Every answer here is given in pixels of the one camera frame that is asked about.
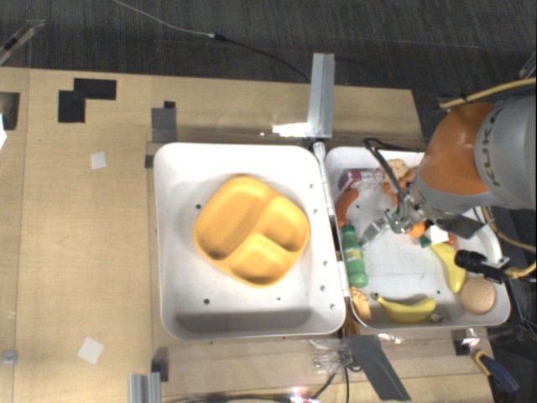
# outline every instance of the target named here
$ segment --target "yellow cable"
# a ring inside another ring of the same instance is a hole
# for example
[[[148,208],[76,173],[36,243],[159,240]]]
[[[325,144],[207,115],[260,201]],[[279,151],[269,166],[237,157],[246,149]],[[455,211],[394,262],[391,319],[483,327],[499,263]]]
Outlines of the yellow cable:
[[[476,100],[480,100],[485,97],[492,96],[493,94],[498,94],[499,92],[504,92],[507,90],[512,90],[514,88],[519,88],[520,86],[529,86],[529,85],[535,85],[535,78],[529,78],[529,79],[520,79],[518,81],[512,81],[508,82],[506,84],[493,86],[492,88],[489,88],[487,90],[476,92],[475,94],[471,94],[471,96],[468,96],[466,98],[457,98],[455,100],[451,100],[449,102],[443,102],[439,103],[440,109],[451,109],[452,107],[461,106],[464,103],[468,102],[475,102]]]
[[[496,233],[496,235],[504,240],[507,243],[511,243],[514,246],[518,246],[519,248],[526,249],[527,251],[530,251],[531,253],[535,254],[536,248],[533,245],[528,245],[526,243],[519,242],[518,240],[514,240],[513,238],[510,238],[506,234],[502,233],[498,227],[496,227],[496,224],[493,222],[493,218],[491,217],[490,213],[488,213],[488,210],[486,207],[482,207],[481,211],[483,213],[483,216],[485,218],[485,221],[487,222],[488,226]],[[532,273],[535,269],[537,269],[537,261],[534,261],[534,263],[525,269],[519,269],[518,267],[509,267],[505,270],[505,274],[509,276],[511,279],[518,279],[522,278],[524,276],[529,275]]]

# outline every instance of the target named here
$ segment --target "wooden table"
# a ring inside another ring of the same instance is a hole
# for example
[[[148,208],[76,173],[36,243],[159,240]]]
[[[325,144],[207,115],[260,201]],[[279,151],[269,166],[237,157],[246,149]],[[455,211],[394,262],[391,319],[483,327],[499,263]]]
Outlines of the wooden table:
[[[86,123],[58,123],[58,91],[72,90],[75,77],[116,80],[117,99],[86,101]],[[18,129],[0,151],[0,343],[18,351],[14,370],[0,370],[0,401],[127,401],[128,376],[147,374],[154,351],[144,168],[151,108],[175,102],[185,133],[205,130],[225,141],[241,130],[270,133],[275,124],[304,122],[309,86],[2,68],[0,91],[21,93]],[[409,91],[337,87],[334,113],[343,140],[422,143]],[[97,152],[107,167],[93,170]],[[86,337],[104,345],[96,364],[77,357]],[[454,355],[449,333],[404,339],[413,344],[387,353],[414,401],[492,401],[487,379],[468,357]],[[196,378],[183,391],[325,380],[297,371],[300,364],[268,369],[269,357],[255,350],[269,353],[274,342],[226,343],[233,344],[250,356],[237,363],[229,346],[175,343],[175,360]],[[486,339],[479,345],[490,353]],[[297,359],[309,365],[305,353]],[[323,401],[344,401],[341,381]],[[363,374],[351,381],[352,401],[378,401]]]

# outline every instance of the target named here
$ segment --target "white sticker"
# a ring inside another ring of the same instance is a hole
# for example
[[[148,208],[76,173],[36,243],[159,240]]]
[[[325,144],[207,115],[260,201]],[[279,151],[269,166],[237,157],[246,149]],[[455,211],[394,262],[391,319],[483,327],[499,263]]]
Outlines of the white sticker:
[[[93,170],[104,169],[107,166],[107,157],[104,152],[91,154],[91,168]]]
[[[103,349],[104,345],[102,343],[92,338],[86,338],[77,355],[88,363],[96,364],[99,357],[101,357]]]
[[[435,245],[437,243],[443,243],[447,242],[450,238],[448,236],[448,233],[442,230],[441,228],[438,228],[436,225],[431,225],[429,227],[430,230],[430,242]]]
[[[3,131],[3,114],[0,113],[0,149],[2,149],[3,143],[7,138],[8,136],[6,135],[6,132]]]

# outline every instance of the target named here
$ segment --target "black connector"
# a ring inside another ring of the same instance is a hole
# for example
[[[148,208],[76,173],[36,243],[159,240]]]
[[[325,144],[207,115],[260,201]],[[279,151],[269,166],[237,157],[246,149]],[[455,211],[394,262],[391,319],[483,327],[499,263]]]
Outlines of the black connector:
[[[461,249],[455,255],[455,264],[459,267],[483,275],[486,280],[502,284],[506,278],[504,270],[483,264],[484,261],[487,261],[487,257],[475,251]]]

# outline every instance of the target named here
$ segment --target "white wire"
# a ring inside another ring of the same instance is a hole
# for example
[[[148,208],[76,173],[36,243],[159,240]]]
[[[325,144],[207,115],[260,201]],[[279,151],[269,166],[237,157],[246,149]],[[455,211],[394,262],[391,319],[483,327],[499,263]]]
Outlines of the white wire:
[[[140,15],[143,15],[144,17],[150,18],[153,21],[168,27],[169,29],[177,30],[177,31],[180,31],[182,33],[196,34],[196,35],[199,35],[199,36],[206,36],[206,37],[209,37],[211,39],[215,38],[214,33],[206,33],[206,32],[203,32],[203,31],[182,29],[181,27],[177,27],[176,25],[169,24],[169,23],[165,22],[164,20],[162,20],[160,18],[157,18],[154,15],[151,15],[150,13],[147,13],[147,12],[144,12],[143,10],[134,8],[133,6],[130,6],[130,5],[124,3],[124,2],[122,2],[120,0],[110,0],[110,1],[115,2],[115,3],[119,4],[120,6],[123,6],[124,8],[132,10],[133,12],[139,13]]]

